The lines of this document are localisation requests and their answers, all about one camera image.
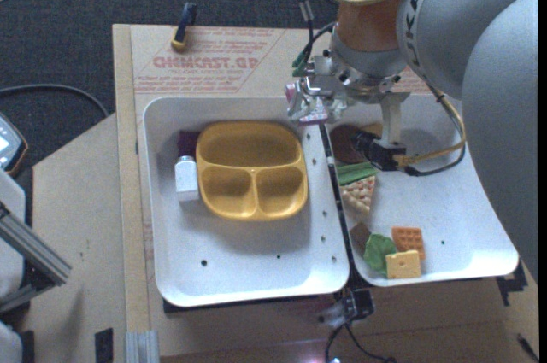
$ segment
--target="white bottle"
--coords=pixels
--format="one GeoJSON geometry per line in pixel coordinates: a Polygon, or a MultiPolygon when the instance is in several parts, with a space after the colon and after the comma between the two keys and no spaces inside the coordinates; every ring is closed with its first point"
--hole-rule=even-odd
{"type": "Polygon", "coordinates": [[[199,199],[196,160],[191,156],[185,155],[179,158],[174,166],[174,179],[179,202],[199,199]]]}

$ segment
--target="yellow divided plate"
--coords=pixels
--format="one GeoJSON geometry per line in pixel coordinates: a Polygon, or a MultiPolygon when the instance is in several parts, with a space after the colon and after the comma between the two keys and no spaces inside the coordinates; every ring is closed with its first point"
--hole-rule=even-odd
{"type": "Polygon", "coordinates": [[[276,220],[298,213],[308,199],[300,141],[267,121],[208,126],[196,149],[197,179],[205,205],[234,220],[276,220]]]}

